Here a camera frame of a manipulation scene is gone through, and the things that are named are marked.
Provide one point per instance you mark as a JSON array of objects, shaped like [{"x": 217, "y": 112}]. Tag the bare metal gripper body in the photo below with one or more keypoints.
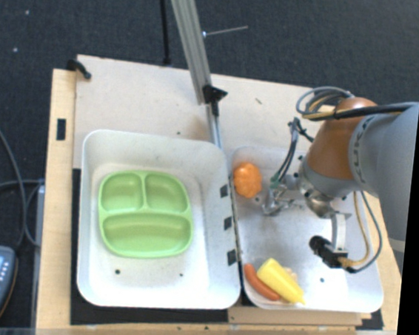
[{"x": 317, "y": 203}]

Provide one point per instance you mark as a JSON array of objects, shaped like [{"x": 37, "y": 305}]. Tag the orange round toy food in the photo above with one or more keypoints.
[{"x": 247, "y": 180}]

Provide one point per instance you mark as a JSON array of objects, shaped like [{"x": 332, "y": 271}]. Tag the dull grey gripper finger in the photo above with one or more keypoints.
[
  {"x": 269, "y": 206},
  {"x": 284, "y": 206}
]

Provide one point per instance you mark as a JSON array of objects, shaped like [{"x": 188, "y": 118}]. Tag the orange toy sausage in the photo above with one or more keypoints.
[{"x": 258, "y": 284}]

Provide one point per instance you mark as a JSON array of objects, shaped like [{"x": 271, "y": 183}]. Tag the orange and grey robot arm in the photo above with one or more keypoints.
[{"x": 378, "y": 154}]

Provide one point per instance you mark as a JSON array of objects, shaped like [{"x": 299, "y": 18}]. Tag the green divided plate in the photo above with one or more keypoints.
[{"x": 145, "y": 215}]

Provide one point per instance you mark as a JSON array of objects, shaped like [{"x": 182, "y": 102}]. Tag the black cylinder on white bracket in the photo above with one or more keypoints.
[{"x": 329, "y": 250}]

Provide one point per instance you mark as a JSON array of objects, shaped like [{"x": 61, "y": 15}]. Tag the white plastic tray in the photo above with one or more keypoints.
[
  {"x": 283, "y": 241},
  {"x": 197, "y": 281}
]

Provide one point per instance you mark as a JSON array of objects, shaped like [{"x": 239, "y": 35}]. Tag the yellow toy wedge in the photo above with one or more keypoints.
[{"x": 279, "y": 280}]

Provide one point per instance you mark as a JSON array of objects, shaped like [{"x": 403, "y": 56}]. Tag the pale flat board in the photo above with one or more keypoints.
[{"x": 146, "y": 100}]

